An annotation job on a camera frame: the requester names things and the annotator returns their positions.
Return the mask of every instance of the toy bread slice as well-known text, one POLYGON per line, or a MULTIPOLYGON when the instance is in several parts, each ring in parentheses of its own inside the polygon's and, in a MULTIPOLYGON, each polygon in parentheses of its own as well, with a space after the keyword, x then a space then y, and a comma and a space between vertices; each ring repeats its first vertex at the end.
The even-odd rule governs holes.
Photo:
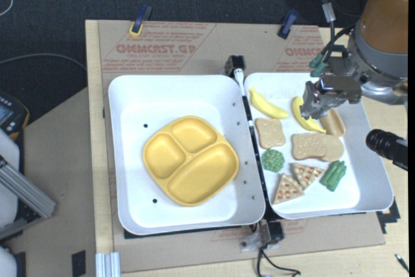
POLYGON ((338 160, 344 152, 344 146, 341 140, 334 135, 323 135, 322 141, 326 147, 326 153, 322 157, 322 160, 327 162, 334 162, 338 160))
POLYGON ((343 120, 334 108, 329 109, 327 115, 321 117, 320 121, 326 130, 326 134, 331 134, 339 138, 346 133, 346 127, 344 126, 343 120))
POLYGON ((299 163, 293 163, 292 170, 294 171, 298 183, 303 189, 310 186, 324 171, 319 167, 307 166, 299 163))
POLYGON ((258 118, 255 126, 259 135, 259 145, 264 148, 279 147, 285 144, 285 135, 279 119, 258 118))
POLYGON ((301 133, 292 136, 292 155, 296 160, 307 158, 321 158, 326 154, 326 147, 321 139, 322 135, 317 132, 301 133))
POLYGON ((294 134, 292 136, 292 144, 292 155, 296 160, 319 158, 331 162, 338 160, 344 152, 341 140, 329 134, 294 134))
POLYGON ((304 195, 303 187, 295 181, 291 176, 282 174, 279 179, 277 192, 274 197, 274 204, 281 203, 287 200, 295 199, 304 195))

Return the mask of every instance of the plastic food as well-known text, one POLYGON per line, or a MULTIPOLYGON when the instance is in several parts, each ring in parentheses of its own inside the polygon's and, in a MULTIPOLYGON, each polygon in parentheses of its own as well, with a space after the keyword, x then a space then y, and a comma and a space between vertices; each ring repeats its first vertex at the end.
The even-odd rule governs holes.
POLYGON ((280 147, 285 144, 285 135, 279 119, 258 118, 255 120, 255 126, 262 148, 280 147))
POLYGON ((304 119, 301 116, 300 106, 304 103, 303 99, 300 96, 296 96, 294 100, 292 101, 292 111, 294 112, 294 115, 297 119, 297 121, 300 123, 300 125, 306 129, 311 130, 315 132, 320 132, 325 134, 326 130, 322 128, 316 120, 314 120, 312 117, 308 119, 304 119))
POLYGON ((292 170, 294 171, 298 183, 303 189, 309 187, 323 173, 323 169, 319 167, 302 165, 299 163, 293 163, 292 170))
POLYGON ((325 185, 328 190, 335 191, 338 183, 345 174, 346 166, 344 165, 344 162, 335 161, 330 165, 330 168, 326 171, 320 182, 325 185))
POLYGON ((173 201, 196 206, 236 176, 239 159, 226 139, 207 121, 179 118, 156 132, 143 149, 144 164, 173 201))
POLYGON ((327 131, 327 134, 331 134, 339 138, 346 133, 346 126, 344 126, 340 114, 338 114, 334 108, 328 110, 327 115, 320 118, 320 122, 327 131))
POLYGON ((292 155, 296 160, 319 158, 327 162, 334 162, 343 153, 343 143, 334 135, 311 132, 292 136, 292 155))
POLYGON ((293 177, 283 173, 279 179, 273 203, 277 204, 296 199, 302 195, 304 195, 303 187, 293 177))
POLYGON ((268 102, 260 93, 256 92, 254 87, 250 87, 252 104, 261 112, 274 119, 288 118, 289 114, 282 108, 268 102))
POLYGON ((284 165, 285 159, 280 151, 267 149, 263 153, 261 161, 264 169, 272 172, 279 172, 284 165))

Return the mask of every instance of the wooden table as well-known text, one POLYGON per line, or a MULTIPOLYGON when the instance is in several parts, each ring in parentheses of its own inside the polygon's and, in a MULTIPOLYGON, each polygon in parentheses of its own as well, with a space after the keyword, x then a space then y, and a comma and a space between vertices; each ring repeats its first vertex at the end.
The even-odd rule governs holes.
MULTIPOLYGON (((329 38, 327 29, 320 29, 320 31, 323 41, 326 42, 329 38)), ((98 21, 88 20, 86 22, 86 45, 96 251, 97 253, 109 254, 114 251, 114 242, 108 186, 106 133, 102 117, 104 102, 98 21)), ((380 128, 406 137, 407 115, 403 106, 387 106, 364 97, 362 102, 372 128, 380 128)), ((406 276, 407 272, 398 263, 395 254, 400 254, 409 264, 408 172, 396 167, 389 160, 384 160, 384 162, 401 217, 397 223, 387 224, 385 245, 282 256, 274 258, 276 264, 298 269, 302 272, 302 276, 406 276)), ((255 265, 255 259, 245 259, 226 263, 131 272, 123 274, 123 276, 255 276, 255 265)), ((261 263, 261 272, 273 276, 286 276, 284 272, 276 271, 265 260, 261 263)))

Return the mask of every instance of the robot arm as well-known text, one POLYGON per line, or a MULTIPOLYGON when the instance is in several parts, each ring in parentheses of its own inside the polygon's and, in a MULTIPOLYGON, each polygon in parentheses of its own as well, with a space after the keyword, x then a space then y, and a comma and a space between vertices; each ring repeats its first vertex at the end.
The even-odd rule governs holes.
MULTIPOLYGON (((346 101, 360 102, 361 96, 379 102, 403 104, 408 113, 408 95, 396 94, 396 88, 408 82, 409 0, 368 0, 365 9, 348 33, 349 41, 342 56, 319 54, 310 63, 312 77, 303 93, 300 107, 304 118, 320 119, 330 108, 346 101)), ((334 41, 331 33, 330 49, 334 41)), ((366 138, 367 146, 382 157, 407 170, 408 138, 373 130, 366 138)))

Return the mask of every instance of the black device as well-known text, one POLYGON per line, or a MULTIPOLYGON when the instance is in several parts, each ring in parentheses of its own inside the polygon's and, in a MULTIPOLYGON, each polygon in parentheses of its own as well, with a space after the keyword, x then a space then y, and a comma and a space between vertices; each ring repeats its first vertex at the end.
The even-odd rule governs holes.
POLYGON ((29 111, 15 97, 0 90, 0 129, 14 141, 29 122, 29 111))
POLYGON ((408 142, 381 129, 374 129, 366 137, 366 145, 378 155, 408 171, 408 142))

